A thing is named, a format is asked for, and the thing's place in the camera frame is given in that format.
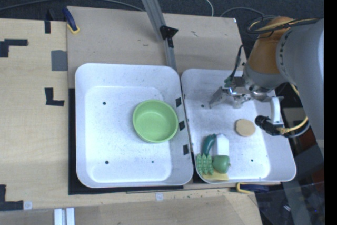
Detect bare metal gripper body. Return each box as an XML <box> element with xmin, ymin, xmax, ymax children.
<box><xmin>223</xmin><ymin>76</ymin><xmax>275</xmax><ymax>103</ymax></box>

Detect tan round biscuit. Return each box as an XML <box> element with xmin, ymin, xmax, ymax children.
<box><xmin>234</xmin><ymin>118</ymin><xmax>256</xmax><ymax>138</ymax></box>

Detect white carton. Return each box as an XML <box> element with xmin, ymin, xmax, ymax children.
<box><xmin>212</xmin><ymin>133</ymin><xmax>230</xmax><ymax>158</ymax></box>

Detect dark green cucumber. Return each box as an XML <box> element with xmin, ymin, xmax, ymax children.
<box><xmin>201</xmin><ymin>133</ymin><xmax>217</xmax><ymax>156</ymax></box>

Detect white plastic tray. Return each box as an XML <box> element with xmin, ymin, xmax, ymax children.
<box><xmin>180</xmin><ymin>68</ymin><xmax>298</xmax><ymax>185</ymax></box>
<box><xmin>74</xmin><ymin>62</ymin><xmax>194</xmax><ymax>189</ymax></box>

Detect green bell pepper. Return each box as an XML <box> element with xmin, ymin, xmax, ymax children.
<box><xmin>211</xmin><ymin>154</ymin><xmax>232</xmax><ymax>174</ymax></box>

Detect green pea pods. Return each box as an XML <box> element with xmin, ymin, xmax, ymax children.
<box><xmin>195</xmin><ymin>153</ymin><xmax>215</xmax><ymax>176</ymax></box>

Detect green bowl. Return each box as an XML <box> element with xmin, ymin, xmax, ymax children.
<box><xmin>132</xmin><ymin>99</ymin><xmax>180</xmax><ymax>144</ymax></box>

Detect yellow cheese slice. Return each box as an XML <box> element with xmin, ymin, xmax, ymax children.
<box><xmin>203</xmin><ymin>171</ymin><xmax>230</xmax><ymax>182</ymax></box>

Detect black cylinder on white bracket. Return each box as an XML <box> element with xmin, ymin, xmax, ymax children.
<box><xmin>254</xmin><ymin>96</ymin><xmax>285</xmax><ymax>136</ymax></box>

